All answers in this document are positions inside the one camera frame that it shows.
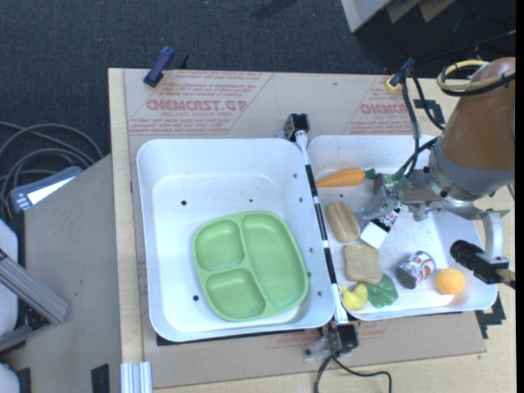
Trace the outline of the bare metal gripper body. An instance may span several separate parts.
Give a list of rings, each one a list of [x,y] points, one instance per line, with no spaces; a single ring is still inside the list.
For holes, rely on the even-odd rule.
[[[446,210],[464,219],[483,219],[484,210],[474,206],[480,196],[455,185],[437,166],[416,169],[410,176],[399,169],[393,174],[378,174],[373,184],[374,195],[394,198],[394,209],[407,206],[417,221],[435,210]]]

